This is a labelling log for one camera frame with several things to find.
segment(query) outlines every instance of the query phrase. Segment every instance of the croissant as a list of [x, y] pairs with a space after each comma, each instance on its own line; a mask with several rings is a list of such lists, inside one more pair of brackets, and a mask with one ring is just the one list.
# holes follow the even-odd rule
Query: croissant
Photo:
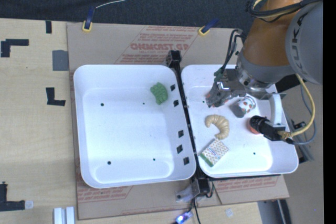
[[211, 124], [214, 124], [220, 132], [218, 134], [215, 134], [215, 137], [218, 139], [224, 139], [228, 137], [229, 135], [229, 121], [220, 115], [209, 115], [205, 118], [205, 126], [208, 128]]

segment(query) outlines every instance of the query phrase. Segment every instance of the table surface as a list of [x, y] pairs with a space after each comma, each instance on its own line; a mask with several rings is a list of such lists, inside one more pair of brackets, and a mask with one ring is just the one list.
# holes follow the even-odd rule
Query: table surface
[[[53, 209], [74, 206], [76, 180], [68, 71], [53, 71], [52, 51], [67, 51], [66, 22], [0, 19], [0, 40], [29, 39], [0, 58], [0, 182], [7, 200], [32, 200], [33, 209], [0, 212], [0, 223], [52, 223]], [[65, 106], [47, 105], [46, 88]], [[198, 208], [202, 224], [262, 223], [256, 202]], [[76, 223], [173, 223], [182, 211], [165, 211]], [[188, 223], [197, 223], [194, 216]]]

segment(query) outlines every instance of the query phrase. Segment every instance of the cardboard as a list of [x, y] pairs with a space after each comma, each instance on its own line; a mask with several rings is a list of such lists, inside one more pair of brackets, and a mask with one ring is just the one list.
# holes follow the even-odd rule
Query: cardboard
[[[232, 29], [212, 28], [206, 36], [200, 36], [197, 31], [197, 27], [94, 24], [91, 32], [84, 33], [82, 23], [67, 24], [80, 220], [190, 207], [189, 203], [176, 202], [175, 198], [175, 192], [185, 189], [189, 180], [107, 189], [94, 189], [84, 183], [79, 166], [73, 75], [78, 67], [87, 64], [165, 64], [170, 50], [181, 52], [181, 68], [188, 65], [222, 64]], [[229, 63], [235, 64], [236, 57], [233, 56]], [[199, 200], [198, 206], [228, 205], [289, 196], [282, 175], [219, 180], [214, 181], [214, 185], [216, 191], [213, 196]]]

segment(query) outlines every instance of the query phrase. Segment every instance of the blue and yellow clamp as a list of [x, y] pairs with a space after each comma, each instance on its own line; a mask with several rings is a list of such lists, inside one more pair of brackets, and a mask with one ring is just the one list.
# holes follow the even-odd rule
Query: blue and yellow clamp
[[217, 23], [218, 23], [219, 19], [215, 18], [213, 20], [211, 20], [208, 24], [206, 24], [205, 26], [201, 27], [198, 30], [198, 34], [201, 36], [205, 36], [206, 34], [209, 33], [210, 28], [214, 27]]
[[95, 8], [93, 6], [90, 7], [88, 16], [86, 20], [83, 22], [82, 30], [83, 32], [90, 32], [92, 29], [92, 20], [93, 20], [93, 15], [94, 15]]

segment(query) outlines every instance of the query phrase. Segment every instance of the white tray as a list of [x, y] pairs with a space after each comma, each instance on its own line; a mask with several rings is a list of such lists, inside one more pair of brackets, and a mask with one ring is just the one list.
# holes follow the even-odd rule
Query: white tray
[[[162, 83], [158, 105], [150, 87]], [[74, 75], [80, 168], [94, 188], [190, 178], [196, 163], [175, 73], [166, 66], [86, 65]]]
[[[256, 108], [243, 118], [237, 118], [230, 109], [230, 105], [237, 102], [239, 98], [231, 99], [219, 108], [207, 106], [205, 96], [213, 85], [213, 73], [220, 67], [221, 65], [191, 65], [182, 70], [183, 87], [198, 154], [219, 132], [213, 124], [207, 128], [204, 124], [205, 118], [211, 114], [219, 114], [229, 120], [229, 136], [222, 140], [229, 148], [229, 152], [213, 167], [199, 157], [199, 165], [203, 172], [213, 178], [294, 172], [298, 167], [298, 156], [293, 145], [283, 141], [272, 142], [261, 134], [253, 134], [247, 128], [249, 119], [254, 115], [266, 116], [270, 119], [269, 101], [256, 100]], [[276, 88], [271, 87], [268, 91], [275, 92]], [[286, 123], [284, 114], [282, 122]]]

